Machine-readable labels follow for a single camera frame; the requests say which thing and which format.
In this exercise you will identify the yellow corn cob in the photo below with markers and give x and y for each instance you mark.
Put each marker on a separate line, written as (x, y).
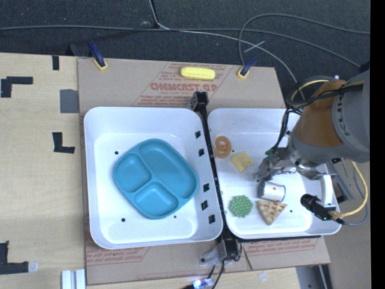
(197, 73)

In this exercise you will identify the orange pretzel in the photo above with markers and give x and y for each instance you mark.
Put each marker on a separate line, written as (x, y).
(222, 153)

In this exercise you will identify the white plastic tray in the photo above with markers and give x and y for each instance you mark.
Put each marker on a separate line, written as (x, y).
(102, 176)
(297, 221)

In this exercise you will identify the black cylinder on white bracket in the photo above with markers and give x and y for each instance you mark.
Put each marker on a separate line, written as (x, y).
(314, 205)

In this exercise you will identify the yellow cheese wedge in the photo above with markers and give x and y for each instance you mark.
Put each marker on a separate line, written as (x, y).
(241, 161)

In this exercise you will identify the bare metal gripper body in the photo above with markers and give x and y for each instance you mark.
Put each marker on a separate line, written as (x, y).
(285, 160)

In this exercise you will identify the brown cardboard board red print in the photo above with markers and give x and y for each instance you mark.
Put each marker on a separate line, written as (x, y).
(126, 83)

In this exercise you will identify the pizza slice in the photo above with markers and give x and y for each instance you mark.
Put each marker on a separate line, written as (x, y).
(269, 211)

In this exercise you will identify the blue divided plate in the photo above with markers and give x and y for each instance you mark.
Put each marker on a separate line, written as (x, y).
(156, 179)

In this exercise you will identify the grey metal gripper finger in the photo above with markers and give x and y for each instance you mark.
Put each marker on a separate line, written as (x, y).
(275, 172)
(262, 170)

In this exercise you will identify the small silver can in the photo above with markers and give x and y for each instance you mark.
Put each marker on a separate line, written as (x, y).
(272, 191)

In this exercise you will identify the green round peas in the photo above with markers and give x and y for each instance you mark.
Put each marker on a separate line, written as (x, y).
(241, 206)

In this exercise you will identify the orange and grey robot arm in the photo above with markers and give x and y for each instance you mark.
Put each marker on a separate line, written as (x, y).
(319, 125)

